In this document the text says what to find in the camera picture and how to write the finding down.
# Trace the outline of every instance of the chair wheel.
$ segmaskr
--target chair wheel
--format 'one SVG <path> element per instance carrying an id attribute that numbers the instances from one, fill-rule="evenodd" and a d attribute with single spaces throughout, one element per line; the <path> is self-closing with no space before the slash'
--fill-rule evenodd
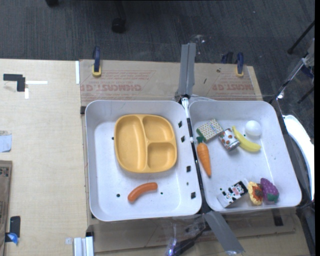
<path id="1" fill-rule="evenodd" d="M 48 6 L 55 6 L 59 4 L 59 0 L 45 0 Z"/>
<path id="2" fill-rule="evenodd" d="M 126 31 L 125 27 L 126 21 L 121 18 L 115 18 L 112 21 L 112 31 L 116 33 L 123 33 Z"/>

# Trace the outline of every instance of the white egg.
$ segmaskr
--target white egg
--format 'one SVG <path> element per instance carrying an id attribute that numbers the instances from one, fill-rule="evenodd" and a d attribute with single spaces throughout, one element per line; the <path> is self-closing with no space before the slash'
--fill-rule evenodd
<path id="1" fill-rule="evenodd" d="M 245 132 L 251 136 L 260 136 L 262 128 L 257 121 L 250 120 L 245 124 Z"/>

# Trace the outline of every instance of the banana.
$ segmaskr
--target banana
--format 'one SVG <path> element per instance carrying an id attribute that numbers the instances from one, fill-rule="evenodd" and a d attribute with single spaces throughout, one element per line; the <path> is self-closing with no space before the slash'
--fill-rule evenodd
<path id="1" fill-rule="evenodd" d="M 261 149 L 261 146 L 257 143 L 254 143 L 250 140 L 247 140 L 237 129 L 235 126 L 232 126 L 232 130 L 234 133 L 234 136 L 237 138 L 237 140 L 240 142 L 240 147 L 244 150 L 250 151 L 250 152 L 257 152 Z"/>

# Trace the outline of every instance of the carrot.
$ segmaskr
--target carrot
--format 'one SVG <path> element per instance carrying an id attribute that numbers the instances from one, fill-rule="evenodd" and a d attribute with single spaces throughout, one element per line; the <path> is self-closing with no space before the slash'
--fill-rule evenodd
<path id="1" fill-rule="evenodd" d="M 156 182 L 144 183 L 140 186 L 137 186 L 130 192 L 130 194 L 128 195 L 128 200 L 130 202 L 134 202 L 141 194 L 147 191 L 156 190 L 157 188 L 158 184 Z"/>
<path id="2" fill-rule="evenodd" d="M 211 176 L 211 164 L 210 164 L 210 155 L 209 155 L 209 149 L 206 144 L 204 144 L 202 141 L 204 137 L 196 137 L 198 141 L 198 146 L 196 147 L 197 155 L 200 159 L 200 162 L 206 172 L 206 174 L 210 177 Z"/>

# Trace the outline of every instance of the yellow clamp pad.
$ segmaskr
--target yellow clamp pad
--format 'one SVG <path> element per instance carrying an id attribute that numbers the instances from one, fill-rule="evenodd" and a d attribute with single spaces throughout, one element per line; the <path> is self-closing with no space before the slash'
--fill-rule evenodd
<path id="1" fill-rule="evenodd" d="M 237 66 L 235 67 L 234 72 L 235 72 L 235 75 L 236 75 L 238 78 L 243 78 L 243 77 L 244 77 L 244 72 L 243 72 L 243 71 L 242 71 L 241 74 L 238 73 L 238 67 L 237 67 Z"/>
<path id="2" fill-rule="evenodd" d="M 101 66 L 99 66 L 99 71 L 95 72 L 95 65 L 92 65 L 92 75 L 94 77 L 101 77 Z"/>

